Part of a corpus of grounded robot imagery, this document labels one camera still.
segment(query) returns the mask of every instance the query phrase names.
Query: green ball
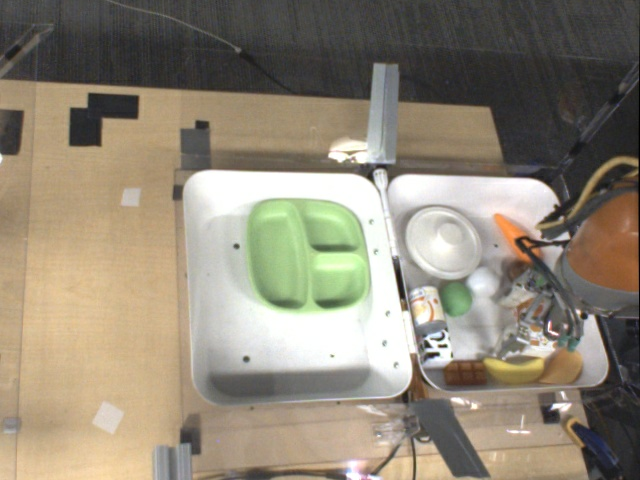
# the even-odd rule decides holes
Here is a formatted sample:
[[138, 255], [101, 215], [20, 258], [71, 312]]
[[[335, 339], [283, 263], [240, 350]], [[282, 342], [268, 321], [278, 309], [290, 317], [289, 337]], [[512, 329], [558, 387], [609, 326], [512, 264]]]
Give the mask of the green ball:
[[462, 316], [471, 309], [471, 292], [460, 282], [449, 283], [440, 291], [442, 309], [449, 316]]

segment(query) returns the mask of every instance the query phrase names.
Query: yellow cable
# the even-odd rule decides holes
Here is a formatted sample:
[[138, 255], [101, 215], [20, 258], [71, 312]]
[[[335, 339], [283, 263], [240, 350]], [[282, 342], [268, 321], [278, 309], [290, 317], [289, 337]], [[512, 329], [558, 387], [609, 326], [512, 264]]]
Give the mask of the yellow cable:
[[578, 202], [573, 206], [573, 208], [571, 208], [571, 211], [566, 217], [561, 217], [558, 220], [554, 220], [552, 222], [541, 222], [536, 225], [536, 229], [543, 230], [543, 229], [554, 228], [564, 223], [565, 221], [569, 220], [571, 217], [573, 217], [576, 213], [578, 213], [582, 209], [585, 203], [589, 200], [589, 197], [591, 196], [593, 189], [598, 185], [598, 183], [600, 183], [600, 180], [602, 179], [602, 177], [611, 169], [613, 169], [614, 167], [618, 167], [619, 165], [629, 165], [631, 167], [635, 167], [635, 170], [627, 174], [625, 178], [633, 177], [638, 173], [637, 158], [632, 156], [616, 156], [614, 158], [611, 158], [610, 160], [602, 164], [598, 168], [598, 170], [592, 174], [591, 178], [589, 178], [589, 181], [585, 185], [584, 189], [582, 189], [582, 193], [580, 194], [580, 198], [578, 199]]

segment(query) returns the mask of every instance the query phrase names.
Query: white tape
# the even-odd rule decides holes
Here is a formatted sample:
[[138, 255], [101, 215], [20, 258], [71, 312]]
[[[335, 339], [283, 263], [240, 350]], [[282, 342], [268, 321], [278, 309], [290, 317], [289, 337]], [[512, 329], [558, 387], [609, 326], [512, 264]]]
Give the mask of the white tape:
[[109, 434], [115, 434], [123, 416], [123, 410], [118, 409], [115, 405], [111, 405], [109, 402], [102, 402], [100, 409], [98, 409], [98, 413], [95, 418], [93, 418], [93, 424], [99, 429], [109, 432]]
[[140, 206], [141, 188], [125, 188], [122, 192], [120, 206]]

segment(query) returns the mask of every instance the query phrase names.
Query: food item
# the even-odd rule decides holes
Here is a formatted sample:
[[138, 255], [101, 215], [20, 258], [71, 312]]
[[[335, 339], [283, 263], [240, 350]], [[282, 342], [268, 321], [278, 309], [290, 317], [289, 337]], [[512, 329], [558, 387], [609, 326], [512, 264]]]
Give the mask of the food item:
[[453, 359], [449, 331], [427, 334], [418, 344], [423, 368], [442, 368]]
[[480, 386], [487, 383], [482, 361], [451, 361], [443, 372], [444, 382], [449, 386]]
[[526, 384], [540, 378], [544, 372], [544, 359], [536, 357], [522, 363], [511, 363], [495, 357], [485, 357], [482, 362], [489, 375], [505, 384]]
[[509, 281], [515, 281], [518, 277], [524, 274], [531, 268], [531, 263], [526, 261], [516, 260], [507, 266], [507, 277]]
[[560, 348], [549, 360], [538, 382], [543, 384], [571, 384], [575, 382], [582, 372], [582, 355], [580, 352], [570, 352], [566, 348]]
[[433, 286], [416, 288], [409, 293], [413, 325], [420, 335], [440, 332], [447, 327], [438, 289]]
[[467, 278], [467, 287], [476, 297], [491, 297], [500, 288], [500, 278], [488, 267], [480, 267]]
[[469, 288], [459, 281], [449, 283], [440, 291], [444, 312], [449, 316], [462, 316], [471, 309], [473, 297]]
[[[527, 233], [522, 230], [520, 227], [516, 226], [513, 222], [508, 220], [504, 215], [496, 213], [493, 216], [493, 220], [496, 221], [496, 224], [502, 231], [502, 234], [509, 242], [509, 245], [513, 249], [513, 252], [516, 253], [518, 259], [524, 261], [525, 263], [531, 263], [531, 258], [523, 253], [518, 246], [516, 245], [516, 239], [522, 236], [527, 236]], [[540, 258], [540, 249], [533, 249], [533, 254], [535, 254], [538, 258]]]

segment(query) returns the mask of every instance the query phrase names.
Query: white bowl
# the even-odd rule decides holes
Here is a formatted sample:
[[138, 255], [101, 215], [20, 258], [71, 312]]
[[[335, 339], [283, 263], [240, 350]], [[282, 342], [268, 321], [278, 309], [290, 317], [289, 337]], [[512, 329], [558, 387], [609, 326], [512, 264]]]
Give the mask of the white bowl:
[[480, 236], [464, 215], [444, 206], [418, 211], [407, 225], [413, 261], [440, 279], [462, 279], [480, 264]]

